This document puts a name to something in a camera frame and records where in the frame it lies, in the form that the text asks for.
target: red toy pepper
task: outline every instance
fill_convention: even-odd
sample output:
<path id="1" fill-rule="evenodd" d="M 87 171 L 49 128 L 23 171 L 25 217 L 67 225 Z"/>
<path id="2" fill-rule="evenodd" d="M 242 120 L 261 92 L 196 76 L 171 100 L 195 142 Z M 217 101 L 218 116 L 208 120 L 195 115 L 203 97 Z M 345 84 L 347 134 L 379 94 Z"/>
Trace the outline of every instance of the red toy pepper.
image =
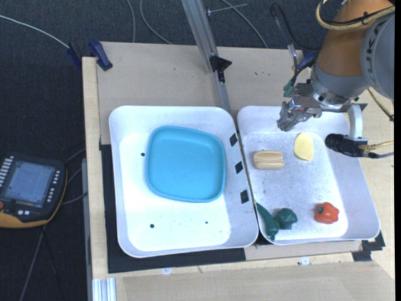
<path id="1" fill-rule="evenodd" d="M 329 202 L 317 205 L 315 211 L 315 220 L 320 223 L 332 224 L 338 221 L 338 208 Z"/>

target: green toy vegetable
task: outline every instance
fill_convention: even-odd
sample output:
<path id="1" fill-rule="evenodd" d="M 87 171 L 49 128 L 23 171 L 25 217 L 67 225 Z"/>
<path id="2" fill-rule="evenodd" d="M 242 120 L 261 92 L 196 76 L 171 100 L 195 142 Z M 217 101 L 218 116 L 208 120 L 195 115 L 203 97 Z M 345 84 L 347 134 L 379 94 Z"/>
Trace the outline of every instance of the green toy vegetable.
<path id="1" fill-rule="evenodd" d="M 274 220 L 281 230 L 290 230 L 293 223 L 298 222 L 295 213 L 289 208 L 280 209 L 274 217 Z"/>
<path id="2" fill-rule="evenodd" d="M 266 230 L 266 235 L 274 241 L 276 234 L 278 233 L 278 227 L 276 224 L 276 221 L 274 218 L 271 216 L 269 211 L 265 209 L 263 206 L 261 206 L 259 203 L 256 203 L 256 208 L 262 217 L 265 230 Z"/>

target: black floor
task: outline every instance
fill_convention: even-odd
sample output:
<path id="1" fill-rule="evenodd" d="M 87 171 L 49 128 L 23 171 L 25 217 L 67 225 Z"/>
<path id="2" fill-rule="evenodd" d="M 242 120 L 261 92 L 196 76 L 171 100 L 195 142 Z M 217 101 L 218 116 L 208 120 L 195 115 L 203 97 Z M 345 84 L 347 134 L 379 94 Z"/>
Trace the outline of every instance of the black floor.
<path id="1" fill-rule="evenodd" d="M 81 72 L 66 55 L 65 44 L 88 53 L 91 38 L 100 41 L 165 43 L 141 18 L 141 0 L 0 0 L 0 15 L 39 28 L 60 41 L 22 24 L 0 18 L 0 155 L 17 151 L 32 156 L 68 159 L 84 146 Z M 269 9 L 278 3 L 299 43 L 319 47 L 326 30 L 315 21 L 320 0 L 226 0 L 239 8 L 260 37 L 233 10 L 212 14 L 216 45 L 285 48 L 291 37 L 282 34 Z M 191 45 L 194 39 L 179 0 L 143 0 L 145 19 L 164 39 Z M 204 0 L 211 10 L 227 5 Z M 327 7 L 330 17 L 338 8 Z M 73 175 L 85 153 L 68 163 Z M 82 194 L 78 174 L 68 185 L 65 200 Z M 0 300 L 86 300 L 86 267 L 82 200 L 62 205 L 44 235 L 43 228 L 0 230 Z M 26 278 L 36 245 L 42 237 L 33 271 Z"/>

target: white cable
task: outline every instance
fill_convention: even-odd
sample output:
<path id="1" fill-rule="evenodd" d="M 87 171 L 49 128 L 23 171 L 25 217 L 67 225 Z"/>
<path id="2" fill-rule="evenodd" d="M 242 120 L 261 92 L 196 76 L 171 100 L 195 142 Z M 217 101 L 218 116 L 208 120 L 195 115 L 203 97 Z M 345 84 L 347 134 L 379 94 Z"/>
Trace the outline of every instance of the white cable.
<path id="1" fill-rule="evenodd" d="M 43 34 L 45 34 L 46 36 L 48 36 L 48 37 L 50 37 L 50 38 L 56 40 L 56 41 L 59 42 L 59 43 L 61 43 L 65 48 L 70 49 L 70 47 L 69 47 L 66 43 L 62 42 L 60 39 L 54 37 L 53 35 L 51 35 L 51 34 L 45 32 L 45 31 L 43 31 L 43 30 L 40 30 L 39 28 L 36 28 L 36 27 L 34 27 L 34 26 L 31 26 L 30 24 L 22 23 L 22 22 L 20 22 L 20 21 L 18 21 L 18 20 L 15 20 L 15 19 L 12 19 L 12 18 L 9 18 L 9 17 L 2 16 L 1 14 L 0 14 L 0 18 L 3 18 L 3 19 L 5 19 L 5 20 L 12 21 L 12 22 L 14 22 L 14 23 L 16 23 L 16 24 L 20 24 L 21 26 L 25 26 L 25 27 L 34 29 L 34 30 L 36 30 L 36 31 L 39 31 L 40 33 L 43 33 Z"/>

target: blue clamp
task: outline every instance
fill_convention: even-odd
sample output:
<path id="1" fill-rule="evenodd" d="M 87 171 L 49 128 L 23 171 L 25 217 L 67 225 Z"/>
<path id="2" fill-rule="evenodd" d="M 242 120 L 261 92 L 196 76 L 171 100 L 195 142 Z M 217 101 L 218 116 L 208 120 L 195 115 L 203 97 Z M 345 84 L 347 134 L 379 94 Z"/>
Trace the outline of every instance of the blue clamp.
<path id="1" fill-rule="evenodd" d="M 91 39 L 88 44 L 89 50 L 93 56 L 97 56 L 97 64 L 104 70 L 109 70 L 113 65 L 108 61 L 105 50 L 103 49 L 102 44 L 96 40 Z"/>

